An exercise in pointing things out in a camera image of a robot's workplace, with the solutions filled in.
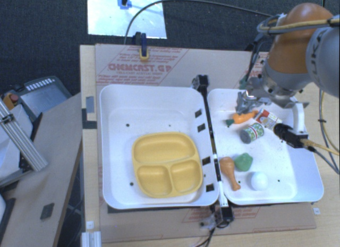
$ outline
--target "white tray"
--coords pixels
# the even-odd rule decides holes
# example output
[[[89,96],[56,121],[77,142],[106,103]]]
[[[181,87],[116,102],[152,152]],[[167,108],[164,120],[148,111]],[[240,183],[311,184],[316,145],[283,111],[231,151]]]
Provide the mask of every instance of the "white tray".
[[[103,195],[111,207],[208,206],[217,200],[216,172],[201,94],[191,88],[113,84],[101,91],[99,99]],[[198,132],[198,126],[203,124],[205,130]],[[201,159],[210,157],[210,163],[202,166],[203,183],[198,191],[160,199],[148,197],[139,189],[131,148],[138,137],[157,132],[185,133],[194,141]]]
[[[253,119],[242,124],[233,124],[229,128],[226,126],[226,119],[235,113],[238,91],[215,89],[208,95],[218,158],[235,158],[244,152],[253,157],[248,172],[235,169],[235,178],[240,182],[240,190],[233,191],[227,177],[222,174],[227,198],[237,205],[320,200],[324,187],[313,153],[288,146],[269,129],[265,129],[263,137],[244,144],[239,131],[255,123]],[[282,109],[275,104],[262,107],[281,118],[284,124],[293,126],[291,109]],[[268,176],[269,185],[266,190],[255,191],[251,187],[250,178],[254,172],[264,172]]]

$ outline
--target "toy carrot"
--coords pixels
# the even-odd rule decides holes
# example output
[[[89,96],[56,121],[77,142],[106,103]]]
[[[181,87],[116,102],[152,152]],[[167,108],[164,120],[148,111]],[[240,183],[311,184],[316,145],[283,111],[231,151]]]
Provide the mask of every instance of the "toy carrot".
[[[239,115],[238,113],[235,113],[231,120],[226,120],[227,126],[229,127],[233,123],[240,124],[242,122],[246,122],[247,120],[250,120],[251,118],[255,117],[257,113],[258,113],[257,110],[253,110],[250,113],[241,114],[241,115]]]

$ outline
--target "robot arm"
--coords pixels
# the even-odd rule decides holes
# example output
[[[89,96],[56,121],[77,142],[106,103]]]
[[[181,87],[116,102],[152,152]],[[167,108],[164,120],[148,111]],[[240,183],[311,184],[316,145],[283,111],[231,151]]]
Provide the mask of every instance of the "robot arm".
[[[277,35],[262,75],[247,79],[246,91],[238,95],[239,114],[271,102],[291,108],[295,105],[292,97],[312,81],[339,97],[339,16],[333,17],[319,5],[305,3],[287,15],[276,16],[276,24],[258,26],[260,32]]]

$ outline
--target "toy chicken drumstick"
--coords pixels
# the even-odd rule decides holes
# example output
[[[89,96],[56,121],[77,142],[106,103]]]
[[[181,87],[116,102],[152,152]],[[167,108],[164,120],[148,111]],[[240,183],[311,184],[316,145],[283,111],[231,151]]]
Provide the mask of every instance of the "toy chicken drumstick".
[[[221,168],[221,172],[225,174],[231,181],[232,188],[234,191],[239,190],[241,186],[237,183],[235,179],[235,164],[234,161],[230,157],[224,157],[219,161],[219,166]]]

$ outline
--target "yellow plate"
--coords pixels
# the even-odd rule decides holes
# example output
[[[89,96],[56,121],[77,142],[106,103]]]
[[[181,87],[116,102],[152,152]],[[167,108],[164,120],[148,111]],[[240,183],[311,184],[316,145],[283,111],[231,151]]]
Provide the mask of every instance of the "yellow plate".
[[[143,135],[132,146],[134,173],[140,189],[153,198],[196,191],[202,167],[192,139],[179,132]]]

